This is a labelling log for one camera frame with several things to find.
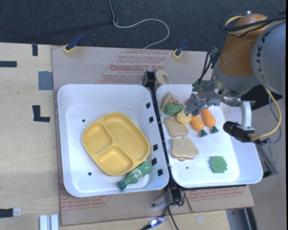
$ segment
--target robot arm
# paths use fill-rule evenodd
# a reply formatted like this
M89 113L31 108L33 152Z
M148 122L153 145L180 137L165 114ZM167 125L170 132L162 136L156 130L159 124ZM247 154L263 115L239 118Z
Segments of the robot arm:
M239 19L234 27L228 24ZM207 53L212 61L211 80L202 80L207 70L205 62L202 76L192 85L192 93L184 108L185 114L198 115L212 105L225 103L240 106L242 124L224 124L224 130L242 142L253 141L250 136L251 115L244 113L245 102L240 97L256 85L284 96L286 68L286 15L266 18L260 14L229 17L220 26L230 34L220 53L213 48Z

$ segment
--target orange carrot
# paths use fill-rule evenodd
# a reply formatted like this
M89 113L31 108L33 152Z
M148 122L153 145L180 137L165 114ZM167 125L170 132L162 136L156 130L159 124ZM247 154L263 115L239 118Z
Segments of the orange carrot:
M191 124L193 128L197 131L201 132L202 136L206 136L207 133L204 131L204 123L202 120L199 118L199 116L192 116L191 117Z
M216 119L208 109L202 110L202 116L205 124L212 128L212 133L218 132L218 129L216 128Z

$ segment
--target white cable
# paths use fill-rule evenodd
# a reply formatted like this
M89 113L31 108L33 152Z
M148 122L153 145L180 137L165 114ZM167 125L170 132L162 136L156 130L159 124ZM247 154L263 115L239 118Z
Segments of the white cable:
M147 45L145 48L148 48L148 47L150 47L150 46L152 46L152 45L159 44L159 43L161 43L161 42L163 42L163 41L165 41L165 40L168 39L168 37L169 37L169 27L168 27L168 25L165 24L163 21L158 20L158 19L154 19L154 18L145 19L145 20L142 20L142 21L140 21L140 22L138 22L138 23L135 23L135 24L129 25L129 26L119 26L119 25L117 25L117 24L115 23L115 16L114 16L114 11L113 11L113 8L112 8L111 0L108 0L108 1L109 1L111 13L112 13L112 18L113 18L113 19L112 19L112 22L113 22L113 24L114 24L117 28L123 28L123 29L131 28L131 27L134 27L134 26L136 26L136 25L138 25L138 24L140 24L140 23L146 22L146 21L157 21L157 22L162 23L162 24L167 28L168 34L167 34L167 36L166 36L164 39L162 39L162 40L160 40L160 41L158 41L158 42L152 43L152 44L150 44L150 45Z

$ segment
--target bottle cap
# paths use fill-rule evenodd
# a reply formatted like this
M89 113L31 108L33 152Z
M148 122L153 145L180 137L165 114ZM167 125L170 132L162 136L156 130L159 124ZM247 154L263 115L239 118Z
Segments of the bottle cap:
M124 190L126 188L126 184L123 181L117 183L117 186L120 188L120 190Z

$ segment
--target white tray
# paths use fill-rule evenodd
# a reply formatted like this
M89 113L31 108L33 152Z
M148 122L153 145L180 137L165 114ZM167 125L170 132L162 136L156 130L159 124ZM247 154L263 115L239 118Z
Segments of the white tray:
M172 93L177 100L186 104L192 93L191 85L167 84L157 89L156 97L159 109L167 93ZM200 133L194 130L191 124L186 124L188 135L199 153L192 160L179 161L171 156L171 142L173 137L168 133L164 119L169 117L160 111L162 129L168 152L169 164L175 182L185 188L227 186L239 184L253 184L261 180L262 166L256 147L253 143L242 143L223 130L226 121L241 123L241 109L221 104L209 108L216 119L216 127L219 132L212 134L210 128L205 127L207 136L200 137ZM209 166L209 160L213 156L222 156L227 162L227 170L224 173L213 173Z
M148 89L134 84L69 84L59 89L58 110L63 180L71 195L86 197L158 190L168 184L167 163ZM89 157L82 144L84 129L110 112L121 112L131 118L151 145L146 160L153 161L152 172L123 191L116 183L125 176L105 174Z

